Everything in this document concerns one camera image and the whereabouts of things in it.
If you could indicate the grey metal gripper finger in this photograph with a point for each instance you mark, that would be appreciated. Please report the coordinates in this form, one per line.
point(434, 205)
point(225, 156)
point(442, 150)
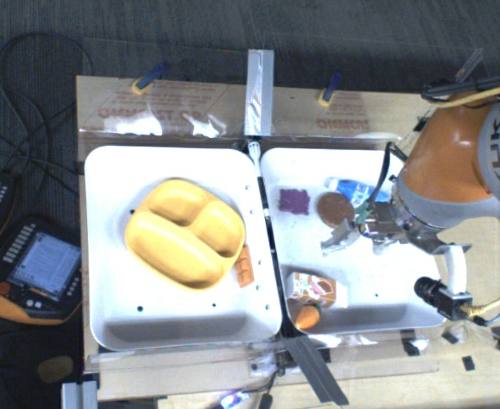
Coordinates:
point(334, 245)
point(344, 228)

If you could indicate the brown round biscuit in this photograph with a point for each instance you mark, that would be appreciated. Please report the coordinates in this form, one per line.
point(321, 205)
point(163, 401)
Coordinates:
point(334, 209)

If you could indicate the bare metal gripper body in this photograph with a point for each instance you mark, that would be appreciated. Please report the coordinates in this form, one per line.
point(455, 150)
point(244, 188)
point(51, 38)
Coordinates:
point(386, 224)

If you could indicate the brown cardboard board red print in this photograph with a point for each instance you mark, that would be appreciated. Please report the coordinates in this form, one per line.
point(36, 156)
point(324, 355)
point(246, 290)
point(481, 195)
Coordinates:
point(215, 109)

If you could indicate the yellow divided plate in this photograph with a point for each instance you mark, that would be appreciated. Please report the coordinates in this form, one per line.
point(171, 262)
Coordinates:
point(177, 237)

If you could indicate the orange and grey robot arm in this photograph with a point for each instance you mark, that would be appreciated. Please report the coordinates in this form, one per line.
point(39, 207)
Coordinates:
point(441, 164)

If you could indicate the clear bottle with blue label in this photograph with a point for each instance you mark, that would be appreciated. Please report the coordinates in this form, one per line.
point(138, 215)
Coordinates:
point(352, 189)

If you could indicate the white plastic tray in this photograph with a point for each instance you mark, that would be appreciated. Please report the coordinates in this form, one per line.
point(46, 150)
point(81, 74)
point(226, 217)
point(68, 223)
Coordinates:
point(386, 279)
point(113, 228)

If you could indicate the purple grapes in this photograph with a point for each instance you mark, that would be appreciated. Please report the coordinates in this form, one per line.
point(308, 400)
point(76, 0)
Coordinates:
point(294, 202)

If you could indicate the orange and white carton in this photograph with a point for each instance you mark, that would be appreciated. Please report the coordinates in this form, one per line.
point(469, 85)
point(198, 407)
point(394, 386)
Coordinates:
point(313, 289)

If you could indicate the orange carrot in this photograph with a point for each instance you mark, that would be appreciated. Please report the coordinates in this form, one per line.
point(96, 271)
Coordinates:
point(307, 318)

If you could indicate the black cylinder on white bracket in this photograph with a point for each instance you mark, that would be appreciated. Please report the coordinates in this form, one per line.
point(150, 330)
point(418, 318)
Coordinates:
point(439, 293)

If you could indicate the orange rectangular biscuit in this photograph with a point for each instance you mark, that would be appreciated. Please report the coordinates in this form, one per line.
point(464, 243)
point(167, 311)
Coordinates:
point(245, 269)

